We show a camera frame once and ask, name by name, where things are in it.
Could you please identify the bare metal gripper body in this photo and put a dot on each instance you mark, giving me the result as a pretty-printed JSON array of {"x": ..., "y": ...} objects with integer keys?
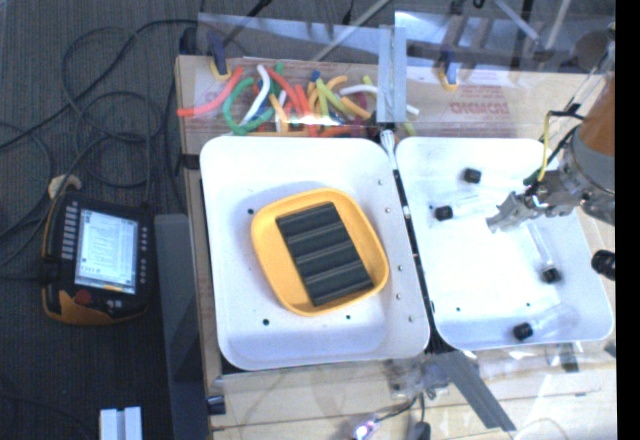
[{"x": 570, "y": 190}]

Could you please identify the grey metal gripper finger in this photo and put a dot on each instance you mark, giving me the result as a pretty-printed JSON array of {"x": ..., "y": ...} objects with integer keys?
[
  {"x": 502, "y": 222},
  {"x": 515, "y": 201}
]

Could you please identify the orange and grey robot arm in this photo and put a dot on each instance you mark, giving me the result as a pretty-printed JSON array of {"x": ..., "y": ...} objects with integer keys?
[{"x": 600, "y": 123}]

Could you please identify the clear tube with black cap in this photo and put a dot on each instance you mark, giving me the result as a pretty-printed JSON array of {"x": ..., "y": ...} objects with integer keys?
[
  {"x": 522, "y": 331},
  {"x": 550, "y": 274},
  {"x": 471, "y": 175},
  {"x": 443, "y": 212}
]

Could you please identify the white plastic tray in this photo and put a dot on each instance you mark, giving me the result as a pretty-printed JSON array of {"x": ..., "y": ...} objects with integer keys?
[
  {"x": 240, "y": 278},
  {"x": 480, "y": 278}
]

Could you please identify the brown cardboard board red print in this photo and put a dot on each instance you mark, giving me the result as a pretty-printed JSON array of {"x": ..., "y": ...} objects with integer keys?
[{"x": 475, "y": 103}]

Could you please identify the dark grey ribbed rack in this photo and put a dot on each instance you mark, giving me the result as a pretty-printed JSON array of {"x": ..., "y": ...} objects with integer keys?
[{"x": 325, "y": 253}]

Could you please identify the orange foam stick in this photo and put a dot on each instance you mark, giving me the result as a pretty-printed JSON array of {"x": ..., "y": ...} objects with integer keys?
[{"x": 356, "y": 108}]

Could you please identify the white foam stick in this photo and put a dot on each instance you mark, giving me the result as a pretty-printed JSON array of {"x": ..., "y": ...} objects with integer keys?
[
  {"x": 357, "y": 89},
  {"x": 263, "y": 88}
]

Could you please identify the yellow foam stick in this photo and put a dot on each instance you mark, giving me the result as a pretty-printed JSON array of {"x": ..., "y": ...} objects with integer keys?
[{"x": 327, "y": 98}]

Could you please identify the yellow plate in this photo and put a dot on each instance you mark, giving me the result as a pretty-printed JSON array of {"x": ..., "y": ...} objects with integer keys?
[{"x": 267, "y": 238}]

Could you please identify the red foam stick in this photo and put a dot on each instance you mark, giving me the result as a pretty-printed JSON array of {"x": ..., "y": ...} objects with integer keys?
[{"x": 286, "y": 86}]

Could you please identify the green foam stick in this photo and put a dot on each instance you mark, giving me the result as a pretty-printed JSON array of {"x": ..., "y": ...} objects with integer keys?
[{"x": 231, "y": 100}]

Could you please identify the white block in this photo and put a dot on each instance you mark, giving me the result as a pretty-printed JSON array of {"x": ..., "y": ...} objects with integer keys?
[{"x": 120, "y": 424}]

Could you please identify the black cylinder on white bracket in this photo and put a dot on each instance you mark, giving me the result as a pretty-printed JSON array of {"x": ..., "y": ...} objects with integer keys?
[{"x": 604, "y": 264}]

